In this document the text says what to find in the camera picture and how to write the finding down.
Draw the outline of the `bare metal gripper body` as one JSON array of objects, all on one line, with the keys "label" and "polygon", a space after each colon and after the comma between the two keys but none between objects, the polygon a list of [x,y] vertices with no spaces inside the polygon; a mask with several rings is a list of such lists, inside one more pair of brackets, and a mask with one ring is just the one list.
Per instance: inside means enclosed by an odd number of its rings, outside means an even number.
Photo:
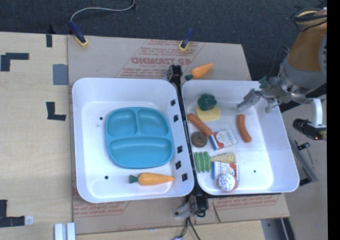
[{"label": "bare metal gripper body", "polygon": [[261,96],[265,99],[274,100],[274,102],[288,103],[290,101],[302,104],[306,100],[309,93],[287,76],[277,76],[267,78],[266,76],[260,80]]}]

